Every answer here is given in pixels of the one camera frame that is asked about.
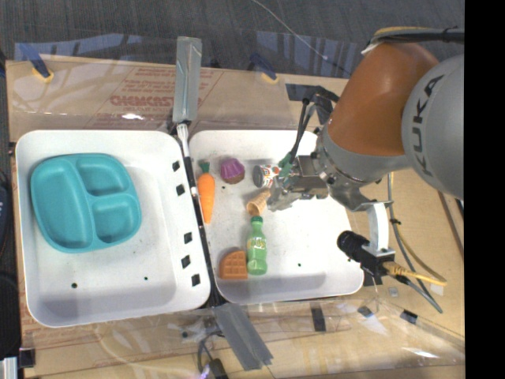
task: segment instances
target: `gray floor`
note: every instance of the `gray floor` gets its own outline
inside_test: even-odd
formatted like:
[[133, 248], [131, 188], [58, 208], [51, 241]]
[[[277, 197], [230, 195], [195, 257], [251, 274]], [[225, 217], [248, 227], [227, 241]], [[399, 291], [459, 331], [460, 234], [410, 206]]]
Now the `gray floor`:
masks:
[[[204, 41], [204, 66], [246, 69], [244, 46], [251, 36], [296, 33], [317, 46], [321, 41], [341, 43], [346, 60], [340, 58], [330, 76], [348, 77], [372, 34], [391, 26], [464, 28], [465, 0], [0, 0], [0, 48], [8, 59], [15, 58], [19, 42], [109, 33], [160, 39], [194, 36]], [[451, 43], [425, 46], [439, 60], [464, 51]], [[317, 73], [302, 69], [289, 56], [273, 64], [283, 73]], [[0, 81], [0, 169], [8, 174], [6, 85], [5, 79]], [[0, 257], [1, 359], [20, 345], [17, 293], [9, 283], [16, 275], [12, 240]]]

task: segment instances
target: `brown waffle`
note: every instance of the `brown waffle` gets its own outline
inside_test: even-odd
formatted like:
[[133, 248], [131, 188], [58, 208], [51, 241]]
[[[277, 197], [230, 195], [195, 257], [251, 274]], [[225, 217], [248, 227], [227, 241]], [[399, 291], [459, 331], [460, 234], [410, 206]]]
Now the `brown waffle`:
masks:
[[223, 280], [247, 280], [245, 251], [228, 253], [219, 262], [219, 278]]

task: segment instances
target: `toy carrot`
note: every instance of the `toy carrot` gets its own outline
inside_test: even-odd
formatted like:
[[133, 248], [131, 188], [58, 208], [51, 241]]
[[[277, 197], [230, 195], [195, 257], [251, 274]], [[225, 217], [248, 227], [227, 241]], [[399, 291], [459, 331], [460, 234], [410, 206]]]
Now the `toy carrot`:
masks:
[[200, 162], [203, 171], [198, 178], [196, 186], [200, 195], [200, 206], [204, 214], [204, 222], [209, 224], [212, 218], [212, 209], [214, 208], [215, 180], [209, 173], [211, 164], [208, 161]]

